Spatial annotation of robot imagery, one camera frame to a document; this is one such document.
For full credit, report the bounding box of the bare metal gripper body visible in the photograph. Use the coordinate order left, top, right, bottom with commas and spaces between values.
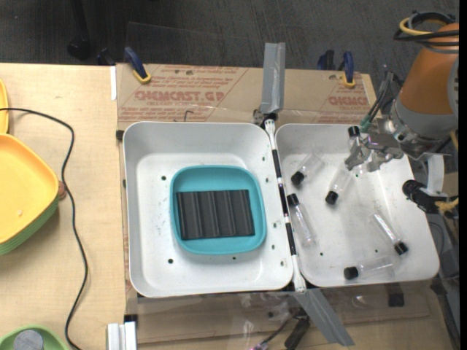
364, 117, 452, 161

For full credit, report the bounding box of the clear plastic bottle black cap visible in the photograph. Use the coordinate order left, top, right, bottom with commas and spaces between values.
324, 165, 358, 206
347, 125, 366, 160
369, 212, 409, 257
290, 153, 325, 187
343, 254, 399, 281
286, 193, 319, 249

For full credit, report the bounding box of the white plastic tray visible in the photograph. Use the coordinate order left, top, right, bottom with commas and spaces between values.
123, 121, 295, 299
274, 123, 441, 289

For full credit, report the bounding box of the thin black and white rod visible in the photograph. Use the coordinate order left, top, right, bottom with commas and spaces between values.
263, 118, 306, 293

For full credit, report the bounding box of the blue plate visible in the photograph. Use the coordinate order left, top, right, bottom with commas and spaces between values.
169, 165, 268, 257

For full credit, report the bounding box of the black ribbed holder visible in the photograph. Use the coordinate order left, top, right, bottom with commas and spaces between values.
176, 189, 256, 241

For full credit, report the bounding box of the brown cardboard board red print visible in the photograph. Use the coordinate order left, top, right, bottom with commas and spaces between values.
115, 63, 439, 344

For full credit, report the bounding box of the green divided plate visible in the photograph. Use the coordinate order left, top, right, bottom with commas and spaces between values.
0, 194, 61, 257
0, 324, 71, 350

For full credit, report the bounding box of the yellow divided plate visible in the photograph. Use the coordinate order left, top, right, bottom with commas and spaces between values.
0, 133, 61, 246

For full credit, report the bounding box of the grey metal can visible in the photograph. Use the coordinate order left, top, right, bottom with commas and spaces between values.
12, 329, 45, 350

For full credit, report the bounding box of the black cylinder on white bracket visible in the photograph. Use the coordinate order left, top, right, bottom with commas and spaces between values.
401, 153, 450, 214

